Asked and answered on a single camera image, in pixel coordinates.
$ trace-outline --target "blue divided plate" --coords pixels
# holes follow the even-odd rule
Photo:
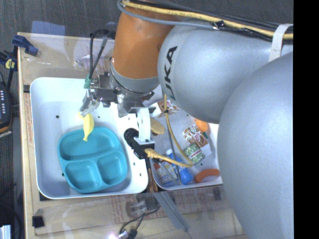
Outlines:
[[[80,193],[92,193],[121,183],[128,163],[117,136],[106,127],[95,127],[84,141],[84,130],[63,135],[58,156],[68,184]]]

